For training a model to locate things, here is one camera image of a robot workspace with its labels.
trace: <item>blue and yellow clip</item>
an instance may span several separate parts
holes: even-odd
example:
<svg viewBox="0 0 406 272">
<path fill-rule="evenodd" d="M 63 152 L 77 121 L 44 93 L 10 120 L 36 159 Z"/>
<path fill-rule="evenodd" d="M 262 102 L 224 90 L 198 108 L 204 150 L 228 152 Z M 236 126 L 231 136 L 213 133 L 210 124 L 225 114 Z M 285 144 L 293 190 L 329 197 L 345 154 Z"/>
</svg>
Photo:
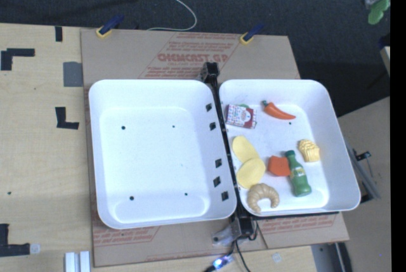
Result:
<svg viewBox="0 0 406 272">
<path fill-rule="evenodd" d="M 254 39 L 254 35 L 260 33 L 263 28 L 263 24 L 255 25 L 251 30 L 240 36 L 240 43 L 246 46 L 252 41 L 252 39 Z"/>
<path fill-rule="evenodd" d="M 113 18 L 111 18 L 105 25 L 102 27 L 99 27 L 96 30 L 96 35 L 100 39 L 104 39 L 107 36 L 109 36 L 112 32 L 112 29 L 116 29 L 119 24 L 123 21 L 124 15 L 116 15 Z"/>
</svg>

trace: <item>cardboard sheet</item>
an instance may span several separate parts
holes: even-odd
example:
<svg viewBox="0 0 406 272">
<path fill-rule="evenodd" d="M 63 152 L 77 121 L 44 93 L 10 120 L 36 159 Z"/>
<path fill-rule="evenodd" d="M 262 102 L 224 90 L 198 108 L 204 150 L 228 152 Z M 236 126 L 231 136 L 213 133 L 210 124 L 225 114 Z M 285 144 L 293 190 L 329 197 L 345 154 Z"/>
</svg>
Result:
<svg viewBox="0 0 406 272">
<path fill-rule="evenodd" d="M 89 88 L 102 79 L 195 79 L 204 62 L 217 62 L 219 83 L 230 79 L 299 79 L 286 36 L 254 36 L 244 46 L 237 34 L 113 30 L 99 39 L 81 30 L 88 164 L 95 266 L 223 254 L 211 241 L 228 220 L 113 230 L 98 217 L 93 173 Z M 261 234 L 242 250 L 263 250 L 348 239 L 341 214 L 276 218 L 259 222 Z"/>
</svg>

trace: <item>white cable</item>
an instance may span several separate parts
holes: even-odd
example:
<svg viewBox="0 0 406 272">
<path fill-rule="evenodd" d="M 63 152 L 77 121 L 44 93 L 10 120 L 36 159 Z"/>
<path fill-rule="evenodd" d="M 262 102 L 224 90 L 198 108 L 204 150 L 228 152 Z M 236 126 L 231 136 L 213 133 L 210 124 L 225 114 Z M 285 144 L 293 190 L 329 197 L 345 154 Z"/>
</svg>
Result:
<svg viewBox="0 0 406 272">
<path fill-rule="evenodd" d="M 180 3 L 183 7 L 185 7 L 193 15 L 193 17 L 195 19 L 195 22 L 193 23 L 193 25 L 191 27 L 188 27 L 187 29 L 172 29 L 170 27 L 152 27 L 151 29 L 147 29 L 147 31 L 151 31 L 151 30 L 189 31 L 189 30 L 192 30 L 196 26 L 197 17 L 196 17 L 196 14 L 192 11 L 192 9 L 189 6 L 187 6 L 183 1 L 180 1 L 180 0 L 175 0 L 175 1 Z"/>
</svg>

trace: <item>toy bottle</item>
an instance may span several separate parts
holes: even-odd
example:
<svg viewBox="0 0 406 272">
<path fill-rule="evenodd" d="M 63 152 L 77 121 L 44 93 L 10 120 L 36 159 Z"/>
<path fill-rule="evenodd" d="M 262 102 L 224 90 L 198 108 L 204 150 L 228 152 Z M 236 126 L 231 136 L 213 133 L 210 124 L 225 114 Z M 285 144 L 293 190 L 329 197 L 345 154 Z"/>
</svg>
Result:
<svg viewBox="0 0 406 272">
<path fill-rule="evenodd" d="M 293 193 L 295 197 L 303 197 L 311 193 L 311 186 L 307 181 L 306 172 L 301 164 L 295 158 L 294 150 L 285 152 L 285 156 L 289 161 L 291 175 L 289 176 L 293 184 Z"/>
</svg>

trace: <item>black hole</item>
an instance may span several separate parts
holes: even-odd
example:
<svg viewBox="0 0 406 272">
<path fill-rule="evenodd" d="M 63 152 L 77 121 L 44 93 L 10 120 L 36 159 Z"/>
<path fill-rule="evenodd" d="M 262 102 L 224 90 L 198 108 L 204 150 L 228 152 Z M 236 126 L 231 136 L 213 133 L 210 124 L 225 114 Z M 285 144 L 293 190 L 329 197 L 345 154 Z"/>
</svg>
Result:
<svg viewBox="0 0 406 272">
<path fill-rule="evenodd" d="M 217 187 L 220 183 L 221 183 L 220 177 L 217 176 L 217 177 L 213 180 L 214 187 Z"/>
<path fill-rule="evenodd" d="M 225 201 L 225 200 L 228 199 L 228 192 L 227 192 L 227 191 L 226 191 L 226 192 L 223 192 L 223 193 L 221 194 L 221 199 L 222 199 L 223 201 Z"/>
</svg>

